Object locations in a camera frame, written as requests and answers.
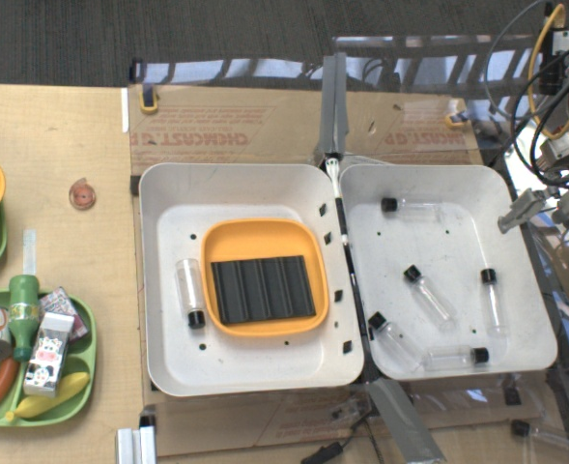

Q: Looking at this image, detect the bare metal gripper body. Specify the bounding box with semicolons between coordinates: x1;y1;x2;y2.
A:
540;130;569;170

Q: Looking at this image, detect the clear plastic bottle black cap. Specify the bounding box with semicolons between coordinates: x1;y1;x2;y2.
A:
367;311;426;374
402;264;458;334
174;257;208;331
479;268;510;338
510;419;569;454
423;345;491;373
380;196;445;224

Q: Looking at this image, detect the white plastic tray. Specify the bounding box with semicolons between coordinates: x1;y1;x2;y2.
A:
137;161;366;399
337;163;559;383

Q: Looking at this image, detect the thin black and white rod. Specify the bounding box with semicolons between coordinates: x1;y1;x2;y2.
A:
324;157;378;382

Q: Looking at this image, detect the brown cardboard board red print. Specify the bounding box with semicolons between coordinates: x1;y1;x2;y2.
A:
128;82;569;458

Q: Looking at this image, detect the black ribbed rack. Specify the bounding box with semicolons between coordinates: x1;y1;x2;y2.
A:
210;254;318;327

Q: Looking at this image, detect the pink round disc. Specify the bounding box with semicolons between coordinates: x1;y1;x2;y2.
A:
68;177;98;212

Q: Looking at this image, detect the green divided plate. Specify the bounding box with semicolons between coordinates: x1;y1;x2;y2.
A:
0;288;98;428

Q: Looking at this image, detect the pink packet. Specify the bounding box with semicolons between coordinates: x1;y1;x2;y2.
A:
38;286;91;345

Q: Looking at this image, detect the white milk carton cow print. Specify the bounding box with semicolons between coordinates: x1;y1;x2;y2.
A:
22;310;76;399

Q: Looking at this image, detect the yellow banana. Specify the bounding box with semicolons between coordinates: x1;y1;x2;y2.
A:
14;370;92;421

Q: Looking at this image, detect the green bottle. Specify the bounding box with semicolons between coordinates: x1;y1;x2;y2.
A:
8;274;42;363

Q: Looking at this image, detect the black cylinder on white bracket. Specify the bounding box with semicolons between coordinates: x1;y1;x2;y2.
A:
538;27;569;97

